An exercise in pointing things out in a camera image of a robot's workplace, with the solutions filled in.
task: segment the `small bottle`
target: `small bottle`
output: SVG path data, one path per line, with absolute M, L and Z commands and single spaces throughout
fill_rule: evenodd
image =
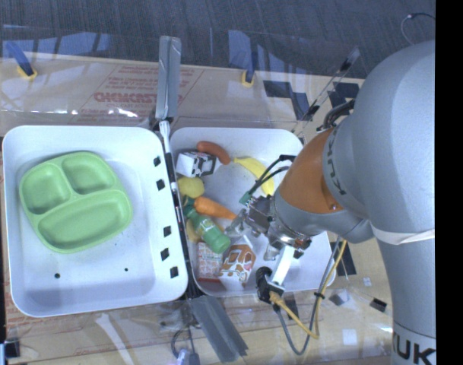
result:
M 183 208 L 183 212 L 192 222 L 195 232 L 207 243 L 213 252 L 221 254 L 230 247 L 230 238 L 224 235 L 212 219 L 198 214 L 191 205 L 186 205 Z

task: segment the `green plate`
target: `green plate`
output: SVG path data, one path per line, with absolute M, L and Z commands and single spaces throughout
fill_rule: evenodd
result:
M 88 249 L 132 221 L 132 205 L 118 176 L 89 151 L 36 165 L 22 177 L 19 193 L 37 236 L 56 252 Z

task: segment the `yellow cable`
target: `yellow cable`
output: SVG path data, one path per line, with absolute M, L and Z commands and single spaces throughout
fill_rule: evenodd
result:
M 338 255 L 338 258 L 336 259 L 335 263 L 333 264 L 331 270 L 329 271 L 325 281 L 324 281 L 324 287 L 321 289 L 321 291 L 319 292 L 319 296 L 318 297 L 318 303 L 317 303 L 317 310 L 318 310 L 318 314 L 319 314 L 319 307 L 321 306 L 321 301 L 322 301 L 322 297 L 324 296 L 324 292 L 325 292 L 325 288 L 326 288 L 326 284 L 329 282 L 329 279 L 331 278 L 332 276 L 332 273 L 336 270 L 336 268 L 338 267 L 339 265 L 339 262 L 341 261 L 342 257 L 343 257 L 343 253 L 344 253 L 344 249 L 346 249 L 346 244 L 347 244 L 347 241 L 346 240 L 343 240 L 343 243 L 341 244 L 341 248 L 339 249 L 339 255 Z M 310 335 L 311 337 L 313 337 L 314 339 L 319 339 L 319 316 L 316 316 L 314 318 L 314 329 L 317 331 L 316 333 L 315 332 L 312 332 L 310 329 L 308 329 L 301 321 L 300 319 L 297 317 L 297 315 L 287 306 L 287 304 L 285 304 L 285 300 L 282 299 L 280 297 L 280 295 L 277 293 L 277 292 L 274 292 L 274 291 L 270 291 L 270 301 L 274 304 L 277 304 L 280 308 L 282 308 L 293 320 L 294 322 L 303 330 L 305 331 L 308 335 Z

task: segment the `banana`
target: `banana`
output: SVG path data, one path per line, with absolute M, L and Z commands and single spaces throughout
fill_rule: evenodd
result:
M 246 168 L 250 172 L 253 173 L 253 175 L 258 179 L 262 174 L 267 170 L 266 166 L 261 163 L 259 160 L 256 160 L 255 158 L 252 157 L 244 157 L 244 158 L 233 158 L 234 163 L 238 163 L 242 167 Z M 270 178 L 268 181 L 265 181 L 262 185 L 262 191 L 266 195 L 273 195 L 275 191 L 274 187 L 274 180 L 273 178 Z

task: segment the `cable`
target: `cable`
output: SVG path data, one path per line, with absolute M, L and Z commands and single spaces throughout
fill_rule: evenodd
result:
M 262 179 L 260 177 L 260 179 L 257 179 L 256 182 L 255 182 L 255 185 L 248 191 L 248 193 L 250 195 L 252 195 L 258 188 L 259 186 L 261 186 L 262 184 L 266 183 L 267 181 L 269 181 L 269 179 L 271 179 L 273 176 L 275 176 L 276 174 L 280 173 L 280 172 L 283 172 L 285 170 L 287 170 L 289 167 L 280 167 L 278 168 L 277 170 L 273 171 L 272 173 L 270 173 L 268 176 L 266 176 L 264 179 Z
M 326 130 L 332 127 L 333 123 L 339 118 L 339 116 L 341 116 L 344 111 L 349 111 L 354 108 L 354 103 L 354 99 L 352 99 L 346 103 L 342 103 L 339 106 L 330 109 L 324 118 L 324 122 L 320 127 L 317 128 L 317 130 Z
M 177 338 L 179 337 L 179 335 L 184 331 L 184 328 L 181 328 L 180 330 L 178 330 L 172 337 L 172 340 L 170 341 L 170 348 L 172 349 L 172 353 L 173 355 L 176 357 L 176 358 L 179 358 L 179 352 L 177 351 L 176 349 L 176 342 L 177 342 Z
M 180 330 L 178 330 L 172 337 L 172 340 L 170 341 L 170 348 L 172 349 L 172 353 L 175 356 L 175 358 L 179 358 L 179 352 L 176 349 L 176 342 L 177 338 L 182 334 L 182 332 L 187 329 L 187 332 L 189 334 L 189 340 L 191 341 L 191 347 L 192 347 L 192 353 L 195 353 L 195 347 L 194 347 L 194 340 L 192 339 L 192 333 L 191 333 L 191 324 L 188 323 L 184 327 L 182 327 Z
M 285 304 L 285 300 L 280 297 L 277 292 L 270 291 L 270 301 L 273 304 L 278 305 L 281 309 L 283 309 L 293 320 L 294 322 L 299 325 L 299 327 L 305 331 L 308 335 L 313 337 L 314 339 L 319 339 L 319 336 L 314 332 L 310 331 L 305 325 L 300 321 L 297 315 Z
M 404 24 L 406 21 L 410 20 L 410 19 L 415 19 L 417 16 L 421 16 L 421 15 L 424 15 L 424 16 L 427 16 L 427 17 L 430 17 L 431 19 L 435 20 L 436 18 L 434 16 L 432 16 L 431 14 L 427 14 L 426 12 L 416 12 L 414 14 L 408 14 L 406 17 L 404 17 L 404 19 L 401 21 L 400 23 L 400 31 L 401 31 L 401 34 L 404 36 L 404 38 L 407 40 L 407 42 L 409 42 L 411 45 L 414 45 L 414 42 L 412 42 L 407 34 L 405 34 L 405 31 L 404 31 Z
M 338 257 L 336 258 L 333 266 L 331 268 L 326 268 L 323 276 L 322 276 L 322 280 L 321 280 L 321 283 L 319 285 L 319 292 L 315 293 L 316 295 L 316 301 L 314 302 L 314 306 L 312 308 L 312 315 L 311 315 L 311 318 L 310 318 L 310 321 L 309 321 L 309 331 L 307 332 L 307 338 L 306 338 L 306 341 L 304 342 L 304 345 L 302 347 L 302 350 L 298 351 L 295 347 L 295 345 L 293 344 L 292 342 L 292 338 L 290 337 L 290 333 L 288 331 L 288 327 L 284 321 L 284 317 L 281 315 L 281 308 L 277 308 L 275 310 L 275 312 L 277 313 L 278 317 L 279 317 L 279 320 L 282 324 L 282 327 L 284 329 L 284 333 L 285 333 L 285 336 L 287 338 L 287 341 L 290 345 L 290 348 L 293 350 L 293 352 L 295 354 L 297 354 L 298 356 L 304 354 L 304 352 L 306 351 L 307 349 L 307 345 L 309 343 L 309 339 L 310 337 L 314 337 L 313 335 L 316 335 L 318 339 L 320 334 L 319 334 L 319 318 L 316 318 L 316 314 L 318 313 L 319 311 L 319 307 L 320 307 L 320 304 L 321 304 L 321 301 L 322 299 L 324 298 L 324 292 L 325 292 L 325 288 L 326 288 L 326 285 L 327 283 L 329 282 L 331 276 L 332 276 L 332 273 L 335 271 L 335 269 L 338 267 L 338 264 L 339 262 L 341 261 L 342 259 L 342 256 L 344 254 L 344 250 L 346 248 L 346 245 L 347 245 L 347 241 L 346 240 L 343 240 L 341 242 L 341 238 L 338 237 L 338 239 L 336 240 L 336 243 L 335 243 L 335 247 L 333 248 L 332 252 L 331 252 L 331 257 L 329 258 L 329 262 L 328 262 L 328 267 L 331 265 L 332 261 L 334 260 L 334 256 L 336 254 L 336 252 L 338 251 L 339 249 L 339 254 L 338 254 Z M 312 332 L 312 325 L 314 325 L 315 327 L 315 331 L 316 333 Z
M 288 167 L 281 167 L 278 170 L 275 170 L 273 173 L 268 174 L 270 172 L 270 170 L 275 165 L 277 165 L 277 163 L 279 163 L 281 161 L 289 160 L 290 162 L 293 162 L 293 160 L 295 160 L 295 157 L 296 157 L 296 155 L 287 155 L 287 154 L 281 154 L 280 156 L 278 156 L 278 158 L 274 162 L 272 162 L 270 165 L 268 165 L 267 169 L 265 169 L 265 171 L 261 174 L 261 176 L 255 181 L 255 184 L 253 185 L 253 187 L 249 191 L 245 192 L 245 194 L 241 197 L 239 202 L 244 204 L 244 205 L 247 205 L 247 202 L 250 200 L 253 193 L 256 191 L 256 189 L 259 188 L 260 185 L 262 185 L 263 183 L 268 181 L 271 177 L 273 177 L 277 173 L 280 173 L 280 172 L 283 172 L 284 170 L 287 170 Z

